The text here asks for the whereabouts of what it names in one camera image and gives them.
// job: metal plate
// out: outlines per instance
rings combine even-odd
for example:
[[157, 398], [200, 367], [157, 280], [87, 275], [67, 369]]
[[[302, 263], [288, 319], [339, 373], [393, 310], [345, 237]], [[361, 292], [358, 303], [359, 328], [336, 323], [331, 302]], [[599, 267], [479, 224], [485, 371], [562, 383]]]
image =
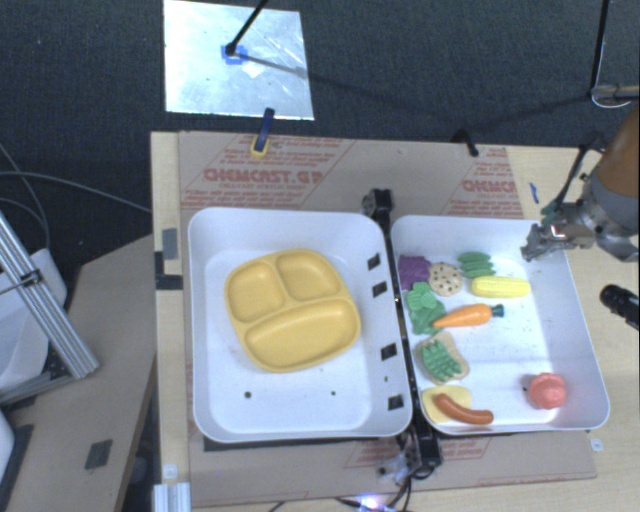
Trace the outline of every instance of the metal plate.
[[231, 42], [253, 9], [165, 0], [168, 112], [313, 120], [298, 12], [263, 10], [237, 48]]

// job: white plastic object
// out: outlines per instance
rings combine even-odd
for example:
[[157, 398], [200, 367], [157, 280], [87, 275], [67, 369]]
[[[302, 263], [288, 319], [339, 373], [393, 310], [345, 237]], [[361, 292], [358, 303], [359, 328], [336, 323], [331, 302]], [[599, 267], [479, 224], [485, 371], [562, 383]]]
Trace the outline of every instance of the white plastic object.
[[7, 469], [7, 463], [11, 452], [13, 451], [13, 445], [15, 442], [15, 436], [13, 430], [7, 423], [7, 420], [0, 412], [0, 481], [4, 477], [4, 472]]
[[[485, 299], [472, 295], [471, 281], [465, 279], [459, 293], [438, 297], [447, 311], [478, 302], [503, 304], [505, 311], [504, 318], [482, 326], [449, 329], [470, 368], [469, 375], [450, 384], [468, 388], [471, 408], [488, 409], [495, 419], [487, 426], [434, 424], [445, 434], [585, 430], [603, 425], [609, 416], [609, 399], [566, 255], [556, 251], [527, 263], [520, 246], [530, 228], [527, 220], [429, 216], [406, 216], [393, 225], [396, 261], [401, 255], [423, 256], [455, 265], [460, 254], [479, 251], [491, 255], [497, 275], [531, 283], [525, 297]], [[413, 333], [408, 307], [405, 319], [414, 354], [428, 336]], [[418, 388], [435, 386], [415, 355], [413, 364]], [[525, 389], [542, 372], [564, 378], [567, 400], [561, 407], [545, 410], [529, 401]]]
[[[407, 427], [411, 396], [393, 286], [384, 237], [371, 219], [355, 213], [209, 208], [192, 218], [188, 244], [193, 407], [207, 437], [219, 442], [380, 437]], [[240, 345], [225, 307], [224, 284], [247, 261], [298, 248], [321, 253], [336, 268], [362, 329], [353, 346], [333, 359], [273, 373], [252, 363]], [[374, 297], [373, 288], [381, 283], [386, 291]], [[381, 350], [393, 344], [395, 355], [383, 358]]]
[[[67, 289], [48, 249], [31, 256], [59, 304]], [[0, 290], [11, 286], [0, 274]], [[49, 340], [17, 290], [0, 295], [0, 391], [7, 391], [42, 372]]]

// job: yellow plate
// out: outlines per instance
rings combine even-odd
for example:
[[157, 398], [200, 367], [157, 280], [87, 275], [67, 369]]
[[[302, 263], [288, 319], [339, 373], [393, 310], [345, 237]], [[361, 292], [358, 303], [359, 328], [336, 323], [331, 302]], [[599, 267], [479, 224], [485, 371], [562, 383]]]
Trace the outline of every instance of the yellow plate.
[[320, 364], [360, 335], [360, 315], [342, 278], [324, 256], [307, 249], [236, 268], [225, 282], [225, 303], [246, 353], [272, 372]]

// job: toy carrot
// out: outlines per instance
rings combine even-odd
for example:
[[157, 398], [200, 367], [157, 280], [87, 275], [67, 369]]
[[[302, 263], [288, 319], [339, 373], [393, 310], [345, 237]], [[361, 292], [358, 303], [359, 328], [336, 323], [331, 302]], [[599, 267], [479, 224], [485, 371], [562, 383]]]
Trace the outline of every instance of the toy carrot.
[[438, 318], [431, 325], [438, 329], [445, 327], [468, 327], [486, 324], [492, 316], [504, 316], [502, 304], [491, 307], [486, 304], [471, 304], [452, 311], [448, 315]]

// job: toy hot dog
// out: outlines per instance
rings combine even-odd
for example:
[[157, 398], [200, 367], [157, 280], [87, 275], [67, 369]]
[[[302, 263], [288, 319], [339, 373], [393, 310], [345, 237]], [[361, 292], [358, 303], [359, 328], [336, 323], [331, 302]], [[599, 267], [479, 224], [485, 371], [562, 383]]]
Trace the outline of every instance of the toy hot dog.
[[451, 397], [445, 393], [439, 393], [434, 396], [433, 402], [438, 409], [454, 420], [472, 425], [488, 425], [493, 422], [493, 413], [491, 411], [467, 409], [454, 402]]

